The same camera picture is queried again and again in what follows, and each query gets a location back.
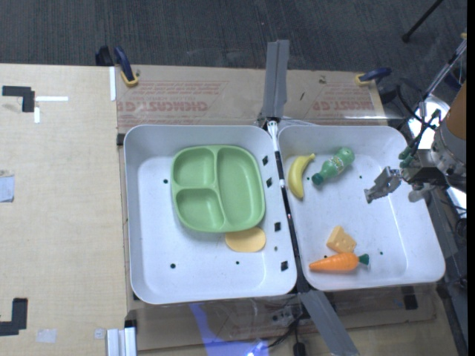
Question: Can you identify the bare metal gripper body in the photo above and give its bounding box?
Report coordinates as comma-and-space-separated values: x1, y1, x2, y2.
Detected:
399, 148, 468, 189

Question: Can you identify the white plastic tray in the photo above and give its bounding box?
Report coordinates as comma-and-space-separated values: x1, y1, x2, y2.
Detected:
277, 125, 447, 292
123, 124, 298, 306

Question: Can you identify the green plastic bottle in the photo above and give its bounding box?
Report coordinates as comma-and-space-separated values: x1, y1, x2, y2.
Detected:
311, 146, 356, 186

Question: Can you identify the yellow cheese wedge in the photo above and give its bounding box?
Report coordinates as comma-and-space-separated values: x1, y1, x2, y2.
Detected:
326, 225, 358, 254

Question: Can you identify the orange carrot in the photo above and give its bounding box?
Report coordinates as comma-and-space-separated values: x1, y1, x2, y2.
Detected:
308, 251, 371, 274

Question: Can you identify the yellow banana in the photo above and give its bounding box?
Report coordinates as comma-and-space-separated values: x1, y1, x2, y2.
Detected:
287, 153, 317, 200

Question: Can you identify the pale yellow round biscuit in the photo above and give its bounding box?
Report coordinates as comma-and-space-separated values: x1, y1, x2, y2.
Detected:
224, 226, 267, 254

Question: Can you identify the green divided plate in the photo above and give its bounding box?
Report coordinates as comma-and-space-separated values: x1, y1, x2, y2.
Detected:
170, 145, 266, 234

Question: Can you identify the brown cardboard board red print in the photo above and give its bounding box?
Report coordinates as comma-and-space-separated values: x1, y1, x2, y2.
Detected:
114, 64, 450, 352

